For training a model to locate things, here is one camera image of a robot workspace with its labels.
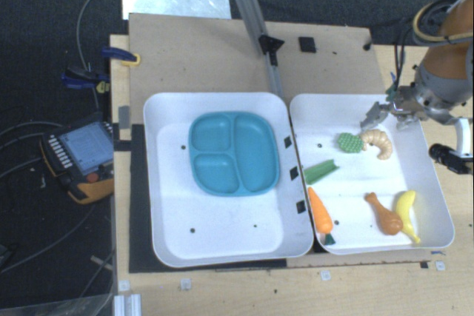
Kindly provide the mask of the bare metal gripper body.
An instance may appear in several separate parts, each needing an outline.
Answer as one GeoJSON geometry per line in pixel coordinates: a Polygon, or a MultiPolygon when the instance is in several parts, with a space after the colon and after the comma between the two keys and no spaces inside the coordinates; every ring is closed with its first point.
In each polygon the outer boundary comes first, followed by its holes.
{"type": "Polygon", "coordinates": [[[415,115],[419,121],[432,119],[439,124],[452,124],[450,110],[453,105],[439,98],[432,90],[420,86],[391,87],[387,91],[386,100],[390,105],[390,113],[395,116],[415,115]]]}

